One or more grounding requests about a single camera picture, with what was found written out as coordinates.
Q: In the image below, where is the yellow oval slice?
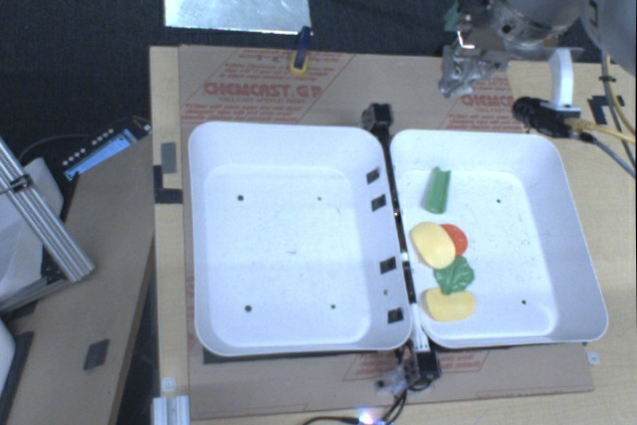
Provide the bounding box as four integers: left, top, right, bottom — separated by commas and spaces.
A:
409, 220, 459, 270
420, 287, 477, 323

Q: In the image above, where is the white plastic tray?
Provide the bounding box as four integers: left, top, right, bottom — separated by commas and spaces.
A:
389, 128, 610, 350
187, 119, 415, 358

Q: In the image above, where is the green celery stick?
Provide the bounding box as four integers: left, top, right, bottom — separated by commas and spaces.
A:
423, 166, 453, 216

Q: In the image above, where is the thin black and white rod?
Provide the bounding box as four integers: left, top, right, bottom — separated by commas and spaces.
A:
376, 122, 428, 350

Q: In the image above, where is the brown cardboard board, red print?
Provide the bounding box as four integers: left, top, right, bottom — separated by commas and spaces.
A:
177, 45, 596, 420

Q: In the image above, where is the black cylinder on white bracket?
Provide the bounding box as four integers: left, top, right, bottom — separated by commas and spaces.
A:
512, 47, 582, 139

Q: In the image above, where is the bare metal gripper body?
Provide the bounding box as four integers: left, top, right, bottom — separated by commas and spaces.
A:
443, 9, 564, 79

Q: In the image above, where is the red tomato slice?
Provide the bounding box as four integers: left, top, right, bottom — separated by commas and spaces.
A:
440, 223, 470, 255

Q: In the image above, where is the green lettuce leaf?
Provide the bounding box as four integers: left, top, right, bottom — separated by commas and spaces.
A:
432, 254, 476, 297

